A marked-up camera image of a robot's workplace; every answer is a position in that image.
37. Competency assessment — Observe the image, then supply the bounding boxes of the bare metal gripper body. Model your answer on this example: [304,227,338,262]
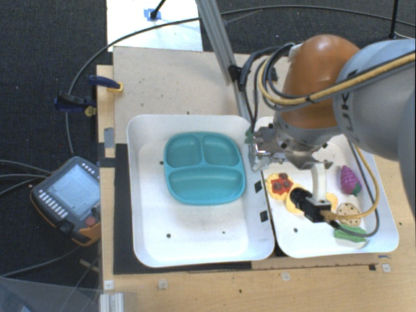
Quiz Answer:
[252,123,330,171]

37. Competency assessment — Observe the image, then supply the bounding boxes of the yellow and red pizza slice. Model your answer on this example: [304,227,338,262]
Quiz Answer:
[265,172,305,203]

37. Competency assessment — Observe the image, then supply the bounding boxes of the yellow banana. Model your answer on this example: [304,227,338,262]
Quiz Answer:
[284,190,339,216]

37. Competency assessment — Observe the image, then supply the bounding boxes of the blue divided plate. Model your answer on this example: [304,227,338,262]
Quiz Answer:
[163,131,246,206]

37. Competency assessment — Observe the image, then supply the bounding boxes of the purple grapes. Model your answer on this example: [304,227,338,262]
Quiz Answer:
[339,164,363,196]

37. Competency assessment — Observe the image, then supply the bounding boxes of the brown biscuit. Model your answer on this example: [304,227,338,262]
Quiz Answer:
[335,202,362,227]

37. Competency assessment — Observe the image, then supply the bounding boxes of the white plastic tray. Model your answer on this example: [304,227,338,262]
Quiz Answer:
[125,114,276,268]
[252,116,400,259]

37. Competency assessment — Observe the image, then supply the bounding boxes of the green and white wedge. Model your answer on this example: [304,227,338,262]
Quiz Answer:
[333,224,370,250]

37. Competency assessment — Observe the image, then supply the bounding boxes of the pale wood board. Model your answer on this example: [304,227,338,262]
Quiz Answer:
[112,45,416,271]

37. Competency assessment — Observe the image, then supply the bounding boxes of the black cylinder on white bracket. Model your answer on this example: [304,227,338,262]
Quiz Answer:
[289,161,334,224]

